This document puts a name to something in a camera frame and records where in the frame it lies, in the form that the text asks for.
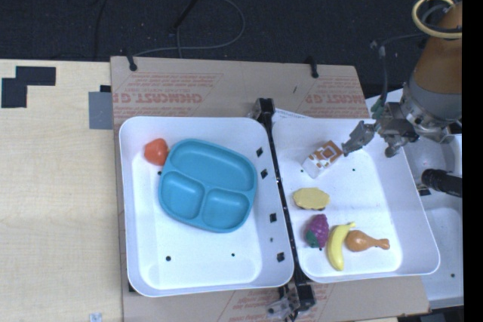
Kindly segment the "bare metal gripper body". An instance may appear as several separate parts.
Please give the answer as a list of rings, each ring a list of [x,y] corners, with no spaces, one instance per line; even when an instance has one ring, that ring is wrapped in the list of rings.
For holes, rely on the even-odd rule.
[[[402,98],[400,102],[390,102],[384,106],[377,119],[377,132],[389,148],[401,148],[420,138],[448,143],[452,140],[449,127],[459,120],[440,117],[418,102]]]

